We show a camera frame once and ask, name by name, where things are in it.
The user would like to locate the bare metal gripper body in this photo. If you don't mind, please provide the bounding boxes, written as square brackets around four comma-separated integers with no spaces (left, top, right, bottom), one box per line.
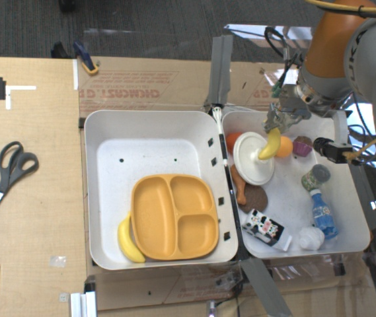
[278,83,332,120]

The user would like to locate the yellow banana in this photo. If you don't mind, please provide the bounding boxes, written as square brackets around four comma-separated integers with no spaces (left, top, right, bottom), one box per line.
[258,127,282,160]
[117,211,147,264]

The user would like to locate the orange ball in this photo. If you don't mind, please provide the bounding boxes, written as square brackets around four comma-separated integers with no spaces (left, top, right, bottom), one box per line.
[275,136,294,159]

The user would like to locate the purple cupcake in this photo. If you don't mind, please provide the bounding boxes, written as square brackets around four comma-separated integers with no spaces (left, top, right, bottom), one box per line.
[292,135,313,158]

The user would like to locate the white round plate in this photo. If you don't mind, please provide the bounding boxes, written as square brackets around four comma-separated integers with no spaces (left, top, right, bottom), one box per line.
[233,131,276,186]

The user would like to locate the thin black and white rod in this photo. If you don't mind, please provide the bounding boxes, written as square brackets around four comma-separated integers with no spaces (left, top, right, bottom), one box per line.
[211,105,242,261]

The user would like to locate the green can grey lid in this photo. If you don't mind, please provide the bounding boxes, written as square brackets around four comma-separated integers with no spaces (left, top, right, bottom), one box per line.
[301,164,332,191]

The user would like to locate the brown chicken drumstick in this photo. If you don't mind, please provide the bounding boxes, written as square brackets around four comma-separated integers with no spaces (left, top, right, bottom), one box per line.
[229,164,248,206]

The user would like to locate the white plastic tray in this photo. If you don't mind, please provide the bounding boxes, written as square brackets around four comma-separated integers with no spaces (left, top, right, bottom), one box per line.
[84,110,239,271]
[221,110,371,260]

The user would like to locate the brown round biscuit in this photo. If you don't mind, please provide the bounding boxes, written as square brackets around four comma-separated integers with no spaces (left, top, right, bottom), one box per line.
[239,185,269,214]

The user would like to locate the brown cardboard board red print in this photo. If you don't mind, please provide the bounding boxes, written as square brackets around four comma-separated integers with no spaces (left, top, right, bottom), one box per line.
[77,56,376,312]

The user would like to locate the blue plastic bottle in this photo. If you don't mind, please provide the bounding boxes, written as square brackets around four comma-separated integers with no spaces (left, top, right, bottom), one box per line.
[309,189,340,240]

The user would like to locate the cow print milk carton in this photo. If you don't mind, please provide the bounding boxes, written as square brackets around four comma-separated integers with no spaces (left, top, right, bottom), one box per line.
[241,209,293,252]

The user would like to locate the orange divided plate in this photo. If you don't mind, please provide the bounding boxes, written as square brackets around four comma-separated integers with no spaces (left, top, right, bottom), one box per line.
[130,173,220,262]

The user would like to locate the black cylinder on white bracket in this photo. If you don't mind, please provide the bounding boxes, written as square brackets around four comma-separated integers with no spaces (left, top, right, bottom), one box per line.
[312,109,354,165]

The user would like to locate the grey handled scissors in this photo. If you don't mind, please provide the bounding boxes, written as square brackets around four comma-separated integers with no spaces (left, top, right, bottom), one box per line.
[0,141,40,234]

